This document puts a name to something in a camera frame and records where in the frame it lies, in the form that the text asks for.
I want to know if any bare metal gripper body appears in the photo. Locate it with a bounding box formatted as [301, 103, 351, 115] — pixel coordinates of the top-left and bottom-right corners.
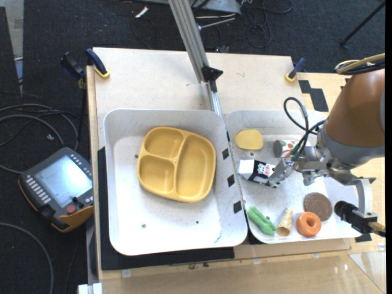
[293, 146, 359, 187]

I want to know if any small white printed can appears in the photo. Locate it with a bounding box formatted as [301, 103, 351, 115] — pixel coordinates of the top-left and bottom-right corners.
[273, 139, 300, 159]

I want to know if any white and black carton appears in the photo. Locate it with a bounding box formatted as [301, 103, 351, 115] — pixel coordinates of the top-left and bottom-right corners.
[238, 159, 277, 188]

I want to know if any white plastic tray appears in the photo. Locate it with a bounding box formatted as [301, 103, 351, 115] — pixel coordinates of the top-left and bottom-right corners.
[225, 110, 364, 245]
[103, 108, 249, 257]

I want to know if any brown round biscuit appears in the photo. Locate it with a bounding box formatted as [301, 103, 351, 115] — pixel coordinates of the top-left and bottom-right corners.
[303, 192, 333, 222]

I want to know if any yellow oval biscuit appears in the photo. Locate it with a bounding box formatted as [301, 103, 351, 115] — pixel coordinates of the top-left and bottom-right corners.
[234, 129, 265, 151]

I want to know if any beige ice cream cone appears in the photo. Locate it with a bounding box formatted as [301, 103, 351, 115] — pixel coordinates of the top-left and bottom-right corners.
[276, 207, 294, 237]

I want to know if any orange doughnut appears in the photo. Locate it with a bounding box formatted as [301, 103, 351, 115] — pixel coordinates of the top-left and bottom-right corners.
[295, 211, 323, 238]

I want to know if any green pea pod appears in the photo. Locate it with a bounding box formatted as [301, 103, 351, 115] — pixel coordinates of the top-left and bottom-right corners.
[247, 206, 277, 236]

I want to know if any yellow divided plate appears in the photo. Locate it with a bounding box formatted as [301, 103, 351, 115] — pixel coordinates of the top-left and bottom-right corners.
[136, 126, 217, 203]

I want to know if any pale wood board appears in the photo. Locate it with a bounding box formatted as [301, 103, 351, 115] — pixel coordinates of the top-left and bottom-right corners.
[91, 47, 353, 281]

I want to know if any black cylinder on white bracket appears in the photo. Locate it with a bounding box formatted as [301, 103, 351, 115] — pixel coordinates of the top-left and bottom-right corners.
[333, 178, 379, 234]

